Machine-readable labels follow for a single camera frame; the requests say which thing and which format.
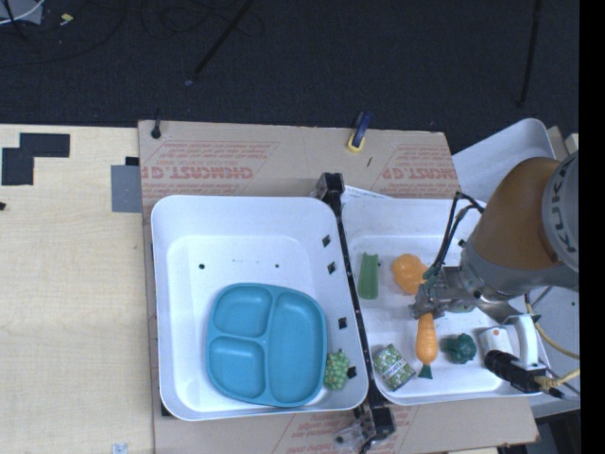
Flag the orange toy pepper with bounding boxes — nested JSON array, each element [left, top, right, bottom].
[[390, 253, 430, 297]]

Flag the black cylinder on white bracket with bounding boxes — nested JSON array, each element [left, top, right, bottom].
[[483, 313, 549, 394]]

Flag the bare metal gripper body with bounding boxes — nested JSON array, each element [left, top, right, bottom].
[[415, 266, 483, 314]]

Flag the white plastic tray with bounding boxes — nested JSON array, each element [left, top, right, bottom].
[[338, 184, 555, 407], [150, 194, 371, 422]]

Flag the thin black and white rod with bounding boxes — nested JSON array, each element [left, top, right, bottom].
[[328, 191, 389, 413]]

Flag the blue divided plate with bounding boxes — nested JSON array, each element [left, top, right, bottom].
[[204, 282, 329, 409]]

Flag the green grapes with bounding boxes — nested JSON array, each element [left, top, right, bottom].
[[322, 348, 353, 393]]

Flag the green patterned can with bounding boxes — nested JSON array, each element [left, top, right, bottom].
[[372, 343, 417, 393]]

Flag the green broccoli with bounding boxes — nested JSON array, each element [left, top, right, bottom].
[[444, 332, 478, 366]]

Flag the brown cardboard board red print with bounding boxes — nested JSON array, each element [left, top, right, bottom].
[[136, 119, 541, 454]]

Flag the orange carrot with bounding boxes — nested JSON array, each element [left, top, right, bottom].
[[414, 311, 438, 380]]

